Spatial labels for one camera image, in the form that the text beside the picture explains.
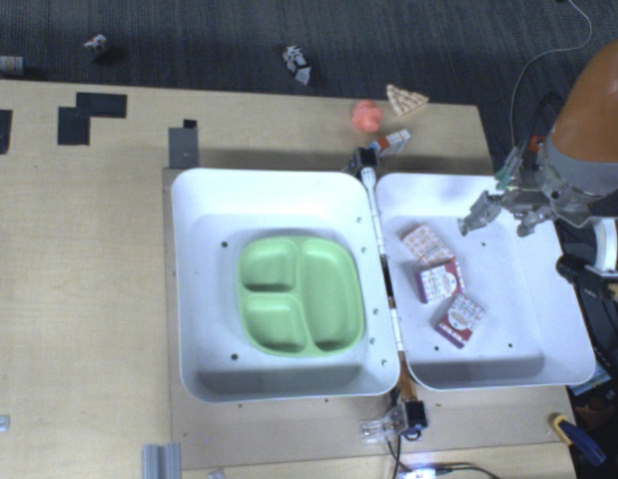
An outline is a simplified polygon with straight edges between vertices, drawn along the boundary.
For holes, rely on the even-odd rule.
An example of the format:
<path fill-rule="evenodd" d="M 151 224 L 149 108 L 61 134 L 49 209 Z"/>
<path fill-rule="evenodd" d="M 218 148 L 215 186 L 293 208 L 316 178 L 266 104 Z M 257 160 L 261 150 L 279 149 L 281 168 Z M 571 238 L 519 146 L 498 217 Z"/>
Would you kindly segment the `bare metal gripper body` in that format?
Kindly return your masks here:
<path fill-rule="evenodd" d="M 501 182 L 502 207 L 513 214 L 522 208 L 550 206 L 556 220 L 564 220 L 576 228 L 585 227 L 593 219 L 591 207 L 606 195 L 591 194 L 558 178 L 518 177 Z"/>

